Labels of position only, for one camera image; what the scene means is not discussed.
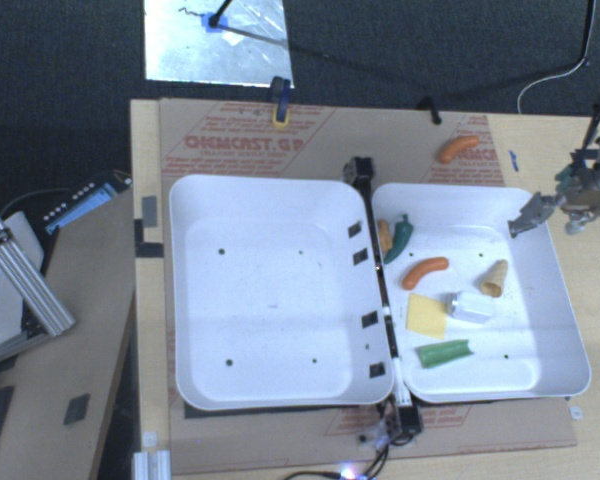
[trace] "green vegetable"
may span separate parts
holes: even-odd
[[[391,263],[400,256],[400,253],[404,251],[404,248],[409,243],[411,233],[413,233],[413,224],[409,223],[409,216],[404,214],[402,216],[402,222],[396,224],[396,232],[393,236],[393,247],[384,257],[385,265]]]
[[[423,368],[433,368],[454,359],[470,356],[469,340],[453,340],[444,343],[425,345],[418,349],[418,356]]]

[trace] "white plastic container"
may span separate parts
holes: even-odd
[[[388,395],[373,250],[352,187],[196,175],[173,186],[170,205],[176,380],[188,403],[372,404]]]
[[[402,377],[433,402],[575,395],[590,368],[546,225],[509,236],[530,194],[507,188],[389,184],[376,219],[415,226],[385,266]],[[170,194],[176,381],[206,410],[372,404],[394,379],[360,195],[334,181],[194,175]],[[414,290],[446,301],[479,289],[493,263],[509,274],[483,325],[447,318],[446,340],[473,355],[424,369],[417,348],[438,340],[406,329],[417,262],[450,267]]]

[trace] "cardboard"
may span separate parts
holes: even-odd
[[[502,186],[486,116],[445,113],[436,126],[426,112],[291,106],[289,127],[271,124],[272,105],[163,100],[162,151],[165,303],[171,465],[174,474],[365,461],[361,444],[378,423],[375,406],[204,413],[185,406],[174,382],[173,287],[168,194],[192,173],[339,179],[353,156],[371,156],[387,182]],[[447,165],[435,159],[449,140],[478,135],[477,148]],[[392,450],[392,458],[575,445],[563,399],[426,407],[424,432]]]

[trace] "blue clamp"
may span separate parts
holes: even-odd
[[[267,100],[275,104],[271,121],[276,128],[286,128],[289,124],[290,98],[291,80],[279,76],[273,77],[269,86]]]
[[[218,32],[222,32],[222,27],[228,27],[229,26],[229,20],[227,19],[227,17],[223,14],[220,16],[220,21],[218,22],[218,26],[217,27],[212,27],[211,25],[209,25],[209,18],[211,18],[211,16],[213,16],[215,13],[214,12],[208,12],[206,14],[203,14],[202,16],[200,16],[200,20],[202,21],[202,26],[204,27],[204,29],[207,32],[210,33],[218,33]]]

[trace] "white cable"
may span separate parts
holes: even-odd
[[[591,6],[591,22],[589,24],[589,29],[587,30],[587,39],[585,42],[585,47],[584,47],[584,52],[582,54],[582,58],[569,71],[567,71],[565,73],[560,73],[558,75],[551,75],[551,76],[547,76],[545,78],[541,78],[540,80],[531,82],[524,89],[522,89],[522,91],[520,91],[520,94],[518,94],[518,101],[517,101],[518,114],[522,114],[522,106],[520,105],[520,103],[522,101],[522,97],[529,89],[531,89],[535,85],[541,84],[542,82],[547,82],[549,80],[555,80],[557,78],[564,78],[569,75],[573,75],[576,71],[578,71],[587,62],[587,60],[588,60],[587,57],[589,56],[589,45],[591,44],[591,31],[593,30],[593,23],[595,21],[597,2],[598,2],[598,0],[593,0],[593,4]]]

